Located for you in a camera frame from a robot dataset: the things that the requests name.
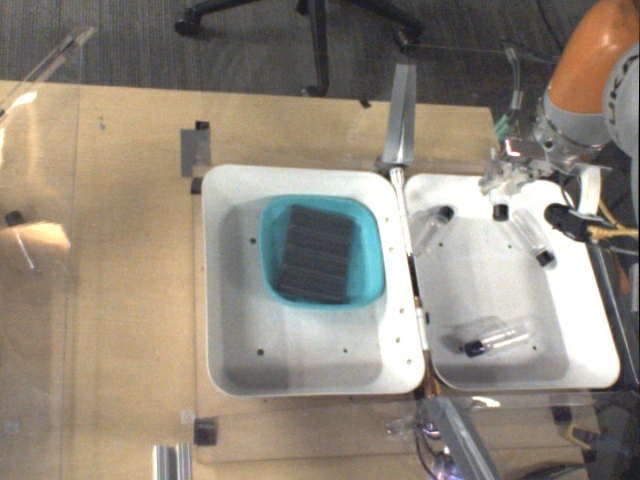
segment white plastic tray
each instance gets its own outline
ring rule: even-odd
[[[283,306],[260,270],[260,212],[285,194],[348,197],[376,218],[385,291],[348,310]],[[236,396],[395,394],[424,375],[397,202],[373,173],[225,165],[203,182],[208,370]]]
[[[620,365],[586,248],[544,221],[545,208],[562,202],[558,186],[537,181],[511,203],[512,209],[527,208],[550,239],[557,266],[546,270],[501,232],[478,181],[421,174],[406,186],[410,213],[445,204],[455,210],[442,239],[416,261],[438,375],[464,390],[610,386]],[[458,348],[455,328],[491,315],[529,315],[542,332],[510,353],[468,358]]]

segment black sponge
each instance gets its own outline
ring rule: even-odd
[[[292,206],[276,291],[293,301],[346,303],[353,231],[349,217]]]

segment gray carpet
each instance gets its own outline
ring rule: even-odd
[[[269,0],[208,16],[198,39],[178,36],[181,9],[201,0],[0,0],[0,78],[24,77],[66,31],[98,29],[86,48],[89,84],[299,94],[315,83],[307,18],[296,0]],[[423,102],[489,105],[510,99],[511,71],[499,53],[508,37],[558,53],[535,0],[390,0],[427,24],[418,66]],[[542,0],[561,41],[598,0]],[[393,68],[406,60],[394,26],[328,0],[329,97],[387,99]],[[552,68],[525,65],[533,101]]]

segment black cap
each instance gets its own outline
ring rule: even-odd
[[[540,254],[536,255],[536,259],[538,260],[538,263],[540,263],[541,267],[546,267],[549,263],[554,261],[556,257],[552,252],[549,252],[545,249]]]
[[[496,204],[493,206],[493,220],[504,222],[509,220],[509,206],[506,204]]]
[[[445,219],[447,219],[447,221],[450,221],[451,219],[453,219],[455,212],[453,211],[453,208],[451,208],[451,206],[443,206],[438,210],[438,214],[442,215]]]
[[[24,224],[26,222],[24,220],[24,217],[18,210],[7,213],[4,216],[4,221],[9,227],[20,226],[21,224]]]
[[[202,178],[193,178],[191,180],[191,195],[202,194]]]
[[[464,344],[464,353],[469,357],[476,357],[484,354],[484,345],[480,340],[470,341]]]

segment plywood surface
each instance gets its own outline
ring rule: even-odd
[[[190,180],[180,177],[180,130],[209,121],[214,164],[370,170],[382,151],[387,109],[376,102],[365,109],[341,100],[81,88],[65,342],[65,479],[148,479],[153,445],[190,442],[193,414],[246,417],[271,404],[226,399],[202,374],[202,335],[196,332],[202,285],[194,268],[201,261],[194,221],[199,202],[189,193]],[[480,173],[491,128],[486,109],[418,106],[414,171]],[[261,411],[265,422],[272,410]],[[355,443],[352,453],[362,452],[363,433],[378,428],[380,414],[363,421],[343,427],[352,433],[343,435],[343,442]],[[287,430],[272,425],[274,434]],[[318,427],[316,435],[332,430]],[[327,453],[332,458],[202,461],[194,464],[194,478],[424,477],[411,447],[379,435],[369,453],[388,447],[391,455],[345,458],[334,450]],[[251,418],[232,442],[227,460],[246,458],[250,450],[254,458],[268,457],[269,443],[256,439]],[[295,456],[324,454],[310,453],[308,440],[297,443],[304,446]],[[526,462],[526,452],[518,450],[508,451],[507,463]],[[553,447],[540,455],[564,458],[575,451]]]

